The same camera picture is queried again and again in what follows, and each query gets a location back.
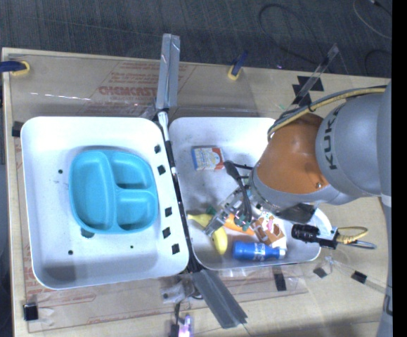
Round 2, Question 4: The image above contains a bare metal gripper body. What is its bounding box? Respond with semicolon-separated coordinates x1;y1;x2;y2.
223;183;261;225

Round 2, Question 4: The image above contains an orange carrot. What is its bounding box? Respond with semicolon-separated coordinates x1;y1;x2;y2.
205;205;257;237

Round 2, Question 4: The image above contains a yellow banana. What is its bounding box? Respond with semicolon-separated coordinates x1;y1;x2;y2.
187;213;229;256

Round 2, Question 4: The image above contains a white and brown packet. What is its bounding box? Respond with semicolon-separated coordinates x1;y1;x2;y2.
250;210;289;251

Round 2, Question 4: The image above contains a blue bottle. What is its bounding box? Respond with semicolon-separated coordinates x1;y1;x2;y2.
231;240;287;263

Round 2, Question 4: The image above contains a white blue and red carton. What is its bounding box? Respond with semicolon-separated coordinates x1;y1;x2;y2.
190;145;226;172

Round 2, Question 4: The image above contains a white plastic tray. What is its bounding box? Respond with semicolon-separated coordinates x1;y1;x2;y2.
167;117;332;272
20;116;190;291

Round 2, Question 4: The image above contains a blue divided plate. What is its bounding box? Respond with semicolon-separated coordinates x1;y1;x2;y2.
68;148;160;235

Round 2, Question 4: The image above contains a brown cardboard board red print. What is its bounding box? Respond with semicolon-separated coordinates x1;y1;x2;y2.
8;55;309;333

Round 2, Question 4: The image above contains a black cylinder on white bracket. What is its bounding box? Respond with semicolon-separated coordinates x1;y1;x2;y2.
290;207;340;251

